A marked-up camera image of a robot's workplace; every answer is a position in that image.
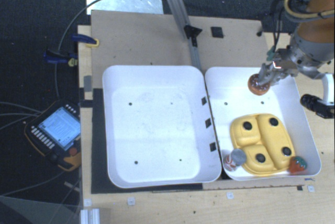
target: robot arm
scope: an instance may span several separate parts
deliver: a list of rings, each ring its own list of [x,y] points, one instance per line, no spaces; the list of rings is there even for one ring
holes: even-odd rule
[[[278,49],[270,64],[262,64],[259,74],[250,77],[248,86],[257,95],[265,94],[270,86],[287,76],[302,73],[323,81],[323,100],[305,95],[301,104],[323,118],[334,118],[334,78],[318,69],[334,58],[334,0],[310,0],[305,13],[291,10],[292,0],[285,0],[286,15],[299,26],[286,49]]]

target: wooden table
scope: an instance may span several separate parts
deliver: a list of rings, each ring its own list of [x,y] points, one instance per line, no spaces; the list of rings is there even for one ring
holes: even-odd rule
[[[127,22],[127,17],[133,21],[134,25]],[[138,24],[141,22],[141,17],[145,21],[143,24]],[[269,47],[272,45],[272,34],[264,33],[262,37],[256,36],[256,32],[261,28],[260,22],[257,21],[191,17],[191,23],[195,27],[203,28],[203,32],[210,31],[209,26],[224,27],[226,36],[223,40],[212,40],[208,43],[201,35],[198,37],[200,60],[204,71],[214,65],[260,66],[265,61],[266,45],[268,44]],[[109,39],[113,41],[102,39],[100,46],[108,44],[114,48],[114,52],[123,55],[123,58],[127,55],[133,58],[134,55],[141,54],[136,52],[131,55],[130,40],[145,46],[150,41],[157,42],[157,39],[161,39],[161,42],[166,44],[172,44],[175,40],[181,39],[178,37],[178,30],[174,26],[172,17],[166,15],[125,15],[120,12],[108,12],[107,15],[94,16],[93,14],[93,29],[94,24],[101,24],[99,27],[107,24],[110,29]],[[122,32],[122,30],[126,31],[124,24],[127,24],[130,30],[127,33]],[[79,32],[91,35],[91,27],[79,26]],[[93,30],[93,37],[100,39],[94,36],[99,36],[97,32],[99,30]],[[259,43],[260,47],[255,47],[255,43]],[[286,46],[288,43],[289,35],[282,34],[280,45]],[[188,48],[184,47],[187,43],[184,41],[181,44],[183,48],[174,52],[179,57],[169,63],[190,65]],[[123,63],[123,58],[117,56],[113,60],[114,55],[111,53],[106,57],[109,59],[108,63],[102,65],[94,61],[92,63],[92,50],[96,49],[79,44],[80,87],[84,89],[85,100],[92,100],[92,87],[100,85],[100,79],[96,79],[94,74],[91,77],[94,65],[100,65],[99,69],[104,69],[111,64]],[[128,50],[129,54],[125,54],[123,50]],[[161,63],[160,59],[154,54],[153,60],[156,62],[154,64],[166,64],[163,63],[164,61]],[[334,66],[326,65],[321,68],[321,71],[333,73]],[[299,75],[296,83],[300,95],[309,93],[322,96],[321,82]],[[84,208],[99,208],[101,223],[117,224],[333,223],[335,220],[334,120],[324,120],[307,110],[306,115],[322,162],[321,172],[308,180],[300,177],[295,181],[262,180],[242,183],[225,181],[227,183],[224,186],[221,183],[218,186],[213,183],[205,186],[205,190],[191,192],[91,194],[92,109],[82,107]],[[299,191],[297,185],[303,185],[303,190]],[[128,198],[135,198],[134,206],[127,204]]]

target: brown round object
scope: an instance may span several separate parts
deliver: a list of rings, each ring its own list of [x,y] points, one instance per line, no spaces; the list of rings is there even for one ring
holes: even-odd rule
[[[259,85],[258,74],[254,74],[248,80],[248,88],[253,94],[261,96],[264,95],[267,91],[269,91],[270,83]]]

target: black circle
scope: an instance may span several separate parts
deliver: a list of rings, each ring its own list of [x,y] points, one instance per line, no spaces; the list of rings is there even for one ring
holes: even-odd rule
[[[251,123],[249,123],[248,121],[245,121],[244,123],[243,123],[243,127],[244,127],[244,129],[245,130],[251,130],[252,129],[252,124]]]
[[[284,147],[282,148],[282,153],[285,155],[285,156],[290,156],[292,154],[292,151],[290,148],[288,147]]]
[[[276,118],[271,118],[270,119],[270,124],[272,126],[277,126],[279,124],[278,120]]]
[[[256,160],[259,161],[260,163],[265,162],[265,156],[262,153],[259,153],[256,155]]]

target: white plastic piece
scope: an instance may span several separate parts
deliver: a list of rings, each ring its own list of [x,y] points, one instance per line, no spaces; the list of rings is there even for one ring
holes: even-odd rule
[[[234,199],[234,193],[227,193],[228,199]]]
[[[127,204],[129,206],[134,206],[135,205],[135,197],[129,197],[127,200]]]
[[[100,210],[95,208],[92,210],[80,211],[81,224],[100,224]]]
[[[308,191],[309,191],[310,193],[315,192],[315,189],[314,189],[314,186],[313,186],[313,185],[308,185],[307,188],[308,188]]]
[[[84,206],[92,206],[92,199],[84,199]]]
[[[192,66],[111,66],[103,75],[107,166],[121,188],[216,180],[204,77]]]
[[[260,68],[210,68],[205,75],[210,106],[215,119],[215,129],[223,155],[233,149],[230,138],[232,121],[244,115],[270,113],[278,117],[290,134],[297,156],[303,156],[308,168],[298,176],[312,177],[321,170],[321,160],[313,136],[309,129],[304,108],[295,80],[288,76],[278,85],[270,88],[263,96],[252,94],[248,89],[248,79],[258,73]],[[243,167],[226,174],[233,180],[257,180],[265,177],[248,173]],[[288,177],[288,171],[269,177]]]
[[[330,73],[325,73],[322,77],[323,102],[325,104],[334,104],[334,77]]]

